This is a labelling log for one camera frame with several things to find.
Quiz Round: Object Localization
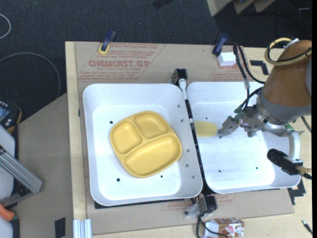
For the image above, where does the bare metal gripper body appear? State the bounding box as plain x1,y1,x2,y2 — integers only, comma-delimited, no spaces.
238,106,286,134

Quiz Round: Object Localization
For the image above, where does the pale yellow flat toy slice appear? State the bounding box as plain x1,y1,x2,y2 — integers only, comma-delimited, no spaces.
194,120,218,138

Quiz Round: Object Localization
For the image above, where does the white plastic tray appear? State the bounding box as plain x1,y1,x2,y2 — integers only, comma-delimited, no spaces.
185,81,302,194
82,83,204,206

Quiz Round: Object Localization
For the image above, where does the thin black and white rod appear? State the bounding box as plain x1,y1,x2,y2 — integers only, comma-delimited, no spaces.
178,79,207,196

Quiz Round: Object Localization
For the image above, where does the small white box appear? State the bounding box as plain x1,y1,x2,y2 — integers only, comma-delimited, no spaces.
217,52,236,67

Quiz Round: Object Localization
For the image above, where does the yellow divided plate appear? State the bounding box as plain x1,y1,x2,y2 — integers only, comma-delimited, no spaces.
109,110,183,179

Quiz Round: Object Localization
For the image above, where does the brown and white carton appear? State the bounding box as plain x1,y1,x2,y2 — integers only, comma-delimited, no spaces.
204,218,245,238

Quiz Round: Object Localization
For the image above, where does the brown cardboard board red print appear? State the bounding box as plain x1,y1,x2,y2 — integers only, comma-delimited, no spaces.
74,41,295,235

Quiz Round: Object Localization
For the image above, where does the black cylinder on white bracket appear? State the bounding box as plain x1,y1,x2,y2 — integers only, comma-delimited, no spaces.
266,130,304,176

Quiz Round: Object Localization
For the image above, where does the black block with thin wires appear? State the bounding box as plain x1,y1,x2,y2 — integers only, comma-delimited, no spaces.
183,194,218,219
170,68,187,84

